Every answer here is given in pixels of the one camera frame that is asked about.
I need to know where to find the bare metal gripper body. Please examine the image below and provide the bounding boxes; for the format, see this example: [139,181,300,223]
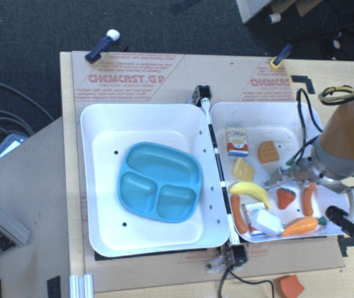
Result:
[285,155,339,188]

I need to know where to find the orange sausage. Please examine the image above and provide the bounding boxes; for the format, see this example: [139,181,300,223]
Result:
[229,194,249,235]
[301,182,317,217]

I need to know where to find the red strawberry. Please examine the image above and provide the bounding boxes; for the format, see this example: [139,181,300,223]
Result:
[276,187,298,210]

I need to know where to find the yellow banana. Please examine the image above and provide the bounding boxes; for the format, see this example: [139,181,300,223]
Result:
[228,181,273,211]

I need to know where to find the orange toy waffle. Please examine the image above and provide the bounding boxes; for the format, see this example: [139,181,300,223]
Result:
[257,140,281,165]

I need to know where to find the yellow cheese wedge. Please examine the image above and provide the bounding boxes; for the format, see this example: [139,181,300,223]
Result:
[231,156,256,183]

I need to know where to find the red and white carton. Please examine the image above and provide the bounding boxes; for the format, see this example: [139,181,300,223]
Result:
[241,201,268,238]

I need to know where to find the orange carrot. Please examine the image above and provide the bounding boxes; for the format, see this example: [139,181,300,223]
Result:
[281,215,329,238]

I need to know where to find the white toy bottle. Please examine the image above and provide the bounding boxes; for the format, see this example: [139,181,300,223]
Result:
[254,209,285,237]

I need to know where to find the white red blue carton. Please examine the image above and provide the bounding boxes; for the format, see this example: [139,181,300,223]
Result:
[225,127,249,158]

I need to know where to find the thin black and white rod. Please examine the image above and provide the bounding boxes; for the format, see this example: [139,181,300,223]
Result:
[200,97,241,246]

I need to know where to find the white plastic tray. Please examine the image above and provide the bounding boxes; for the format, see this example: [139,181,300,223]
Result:
[209,101,352,243]
[79,103,231,258]

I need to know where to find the orange toy wedge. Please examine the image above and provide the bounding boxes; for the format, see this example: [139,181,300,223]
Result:
[274,274,306,298]

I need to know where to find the blue divided plate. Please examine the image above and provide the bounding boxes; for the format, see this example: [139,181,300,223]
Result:
[117,141,203,224]

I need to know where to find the brown cardboard board red print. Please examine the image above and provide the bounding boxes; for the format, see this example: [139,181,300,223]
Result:
[71,50,347,293]

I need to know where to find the black cylinder on white bracket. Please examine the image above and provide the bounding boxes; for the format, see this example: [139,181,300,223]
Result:
[324,186,354,238]

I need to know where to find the black block with thin wires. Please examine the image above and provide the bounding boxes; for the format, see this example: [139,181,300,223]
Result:
[194,84,213,106]
[224,243,249,267]

